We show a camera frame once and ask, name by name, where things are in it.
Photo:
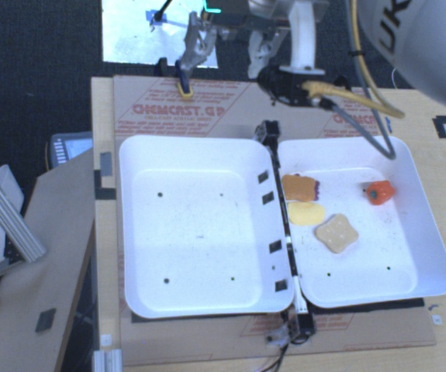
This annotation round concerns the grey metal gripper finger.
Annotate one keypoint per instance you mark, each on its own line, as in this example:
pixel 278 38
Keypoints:
pixel 260 52
pixel 196 49

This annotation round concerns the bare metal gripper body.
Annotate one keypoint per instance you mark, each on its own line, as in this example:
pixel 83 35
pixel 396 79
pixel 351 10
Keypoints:
pixel 230 8

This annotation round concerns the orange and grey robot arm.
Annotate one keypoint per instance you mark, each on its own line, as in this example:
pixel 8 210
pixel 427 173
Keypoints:
pixel 424 25

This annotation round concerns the brown cardboard board red print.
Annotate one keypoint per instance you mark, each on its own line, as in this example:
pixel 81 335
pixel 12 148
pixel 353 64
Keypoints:
pixel 191 107

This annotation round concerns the brown toast with purple jam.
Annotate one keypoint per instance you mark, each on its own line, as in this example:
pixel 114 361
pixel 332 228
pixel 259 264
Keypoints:
pixel 297 187

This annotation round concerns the yellow flat toy food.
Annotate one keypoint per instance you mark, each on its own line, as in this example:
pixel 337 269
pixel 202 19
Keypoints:
pixel 305 213

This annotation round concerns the thin black and white rod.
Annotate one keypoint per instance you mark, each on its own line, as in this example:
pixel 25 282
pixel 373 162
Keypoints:
pixel 287 231

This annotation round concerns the white plastic tray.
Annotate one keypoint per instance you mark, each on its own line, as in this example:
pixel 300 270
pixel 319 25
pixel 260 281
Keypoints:
pixel 195 231
pixel 370 269

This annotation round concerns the orange bell pepper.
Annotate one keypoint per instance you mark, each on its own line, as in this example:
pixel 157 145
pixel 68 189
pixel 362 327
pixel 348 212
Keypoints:
pixel 381 192

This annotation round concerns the beige bread slice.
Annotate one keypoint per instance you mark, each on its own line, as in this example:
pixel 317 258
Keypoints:
pixel 336 234

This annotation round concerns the black cylinder on white bracket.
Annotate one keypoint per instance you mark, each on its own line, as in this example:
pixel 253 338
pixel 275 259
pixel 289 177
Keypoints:
pixel 289 84

